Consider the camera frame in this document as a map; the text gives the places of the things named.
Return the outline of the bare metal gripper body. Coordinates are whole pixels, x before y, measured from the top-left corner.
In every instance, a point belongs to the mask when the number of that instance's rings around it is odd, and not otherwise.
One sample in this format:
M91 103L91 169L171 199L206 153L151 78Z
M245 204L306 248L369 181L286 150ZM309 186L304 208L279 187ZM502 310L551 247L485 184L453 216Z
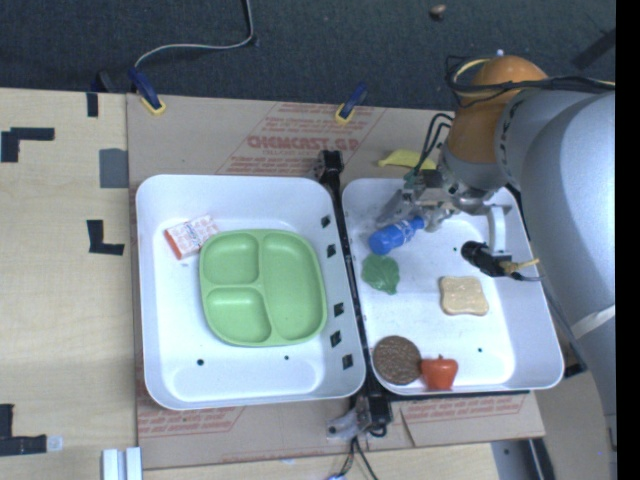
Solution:
M402 210L405 214L449 216L482 213L496 190L477 189L440 170L410 171L404 177Z

